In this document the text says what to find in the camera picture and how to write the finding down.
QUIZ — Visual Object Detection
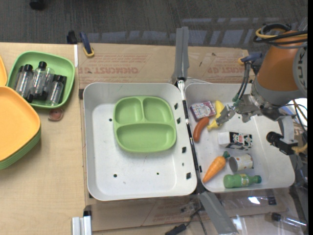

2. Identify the black cylinder on white bracket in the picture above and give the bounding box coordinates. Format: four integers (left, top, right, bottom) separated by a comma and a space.
263, 108, 299, 156

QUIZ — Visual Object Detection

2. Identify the orange plate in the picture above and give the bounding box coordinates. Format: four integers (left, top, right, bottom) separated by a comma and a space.
0, 86, 42, 163
0, 55, 8, 87

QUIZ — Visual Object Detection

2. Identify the orange carrot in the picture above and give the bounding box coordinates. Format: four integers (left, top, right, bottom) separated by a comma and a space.
202, 151, 230, 184

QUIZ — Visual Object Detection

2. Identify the black and white carton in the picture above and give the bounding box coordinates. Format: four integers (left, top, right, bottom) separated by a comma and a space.
218, 131, 253, 150

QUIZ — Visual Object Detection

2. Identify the green divided plate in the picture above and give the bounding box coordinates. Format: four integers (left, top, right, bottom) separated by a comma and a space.
112, 95, 177, 153

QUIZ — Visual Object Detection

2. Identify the black block with thin wires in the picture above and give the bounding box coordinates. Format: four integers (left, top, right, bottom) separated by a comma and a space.
165, 223, 188, 235

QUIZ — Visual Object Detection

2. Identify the clear plastic bottle, black cap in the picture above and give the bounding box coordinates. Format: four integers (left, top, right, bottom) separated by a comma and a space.
45, 74, 65, 107
30, 61, 47, 95
15, 64, 34, 98
271, 211, 308, 228

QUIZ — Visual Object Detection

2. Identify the green square plate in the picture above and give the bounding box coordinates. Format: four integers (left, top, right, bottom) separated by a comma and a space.
6, 50, 76, 109

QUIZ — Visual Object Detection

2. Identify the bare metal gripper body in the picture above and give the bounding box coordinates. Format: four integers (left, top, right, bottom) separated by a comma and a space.
234, 94, 266, 123

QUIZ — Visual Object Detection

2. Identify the green bottle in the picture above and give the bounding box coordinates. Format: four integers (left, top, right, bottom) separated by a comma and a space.
223, 173, 262, 189

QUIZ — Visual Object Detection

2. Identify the orange sausage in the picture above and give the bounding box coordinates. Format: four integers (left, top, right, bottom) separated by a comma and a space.
193, 117, 210, 142

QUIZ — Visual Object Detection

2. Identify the brown cardboard board, red print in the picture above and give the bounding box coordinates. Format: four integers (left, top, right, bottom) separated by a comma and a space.
77, 42, 288, 232

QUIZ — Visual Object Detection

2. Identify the pink packet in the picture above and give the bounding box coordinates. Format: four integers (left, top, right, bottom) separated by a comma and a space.
189, 101, 216, 121

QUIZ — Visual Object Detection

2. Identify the white can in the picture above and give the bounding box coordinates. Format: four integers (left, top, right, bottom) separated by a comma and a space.
228, 153, 254, 173

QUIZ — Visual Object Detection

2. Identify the white plastic tray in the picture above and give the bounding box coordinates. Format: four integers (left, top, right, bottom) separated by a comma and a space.
82, 82, 198, 202
183, 83, 296, 193

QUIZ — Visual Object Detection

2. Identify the yellow banana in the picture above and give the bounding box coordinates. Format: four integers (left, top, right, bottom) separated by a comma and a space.
207, 100, 225, 131

